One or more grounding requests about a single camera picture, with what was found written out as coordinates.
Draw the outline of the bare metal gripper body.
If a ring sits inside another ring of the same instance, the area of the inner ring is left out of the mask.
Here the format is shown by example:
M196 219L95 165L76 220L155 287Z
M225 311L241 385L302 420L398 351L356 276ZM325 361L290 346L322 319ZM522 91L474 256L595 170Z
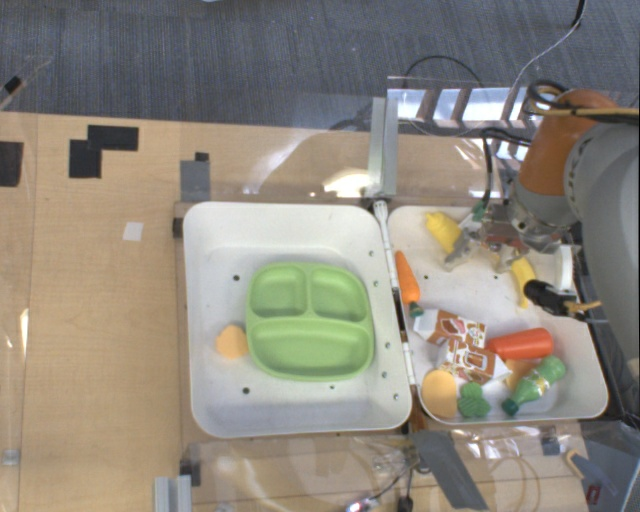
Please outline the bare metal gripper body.
M510 247L520 253L554 253L570 226L570 208L550 200L526 207L519 200L485 203L472 209L474 238L491 249Z

